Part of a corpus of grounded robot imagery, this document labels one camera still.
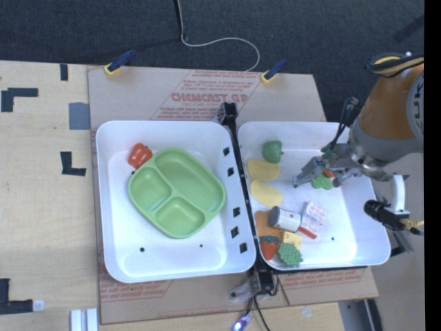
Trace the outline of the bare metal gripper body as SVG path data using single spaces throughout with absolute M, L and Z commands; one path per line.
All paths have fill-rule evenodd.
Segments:
M 393 178 L 393 174 L 384 170 L 387 163 L 368 155 L 359 144 L 337 143 L 332 146 L 329 143 L 323 148 L 323 160 L 325 169 L 332 173 L 334 170 L 355 168 L 359 170 L 360 177 L 366 176 L 374 181 L 385 182 Z

